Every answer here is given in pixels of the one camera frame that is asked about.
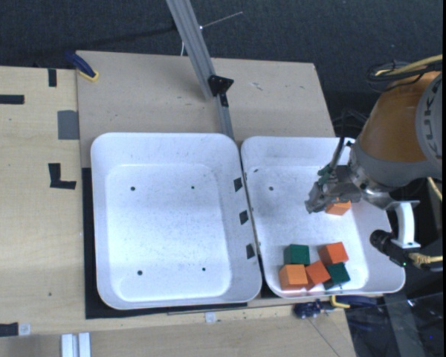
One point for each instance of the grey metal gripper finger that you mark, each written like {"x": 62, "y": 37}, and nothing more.
{"x": 329, "y": 204}
{"x": 313, "y": 198}

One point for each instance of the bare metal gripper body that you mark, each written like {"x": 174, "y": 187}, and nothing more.
{"x": 342, "y": 186}

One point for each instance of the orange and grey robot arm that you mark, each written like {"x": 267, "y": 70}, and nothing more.
{"x": 392, "y": 132}

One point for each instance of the orange cube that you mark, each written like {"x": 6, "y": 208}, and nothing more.
{"x": 317, "y": 271}
{"x": 293, "y": 276}
{"x": 333, "y": 253}
{"x": 339, "y": 207}

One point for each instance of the white plastic tray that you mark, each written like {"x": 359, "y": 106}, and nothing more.
{"x": 286, "y": 221}
{"x": 167, "y": 229}

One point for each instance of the green cube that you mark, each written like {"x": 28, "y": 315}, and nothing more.
{"x": 338, "y": 273}
{"x": 296, "y": 254}

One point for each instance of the pale wood board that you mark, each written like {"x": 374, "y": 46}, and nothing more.
{"x": 152, "y": 99}

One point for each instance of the black cylinder on white bracket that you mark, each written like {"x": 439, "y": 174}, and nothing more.
{"x": 406, "y": 223}

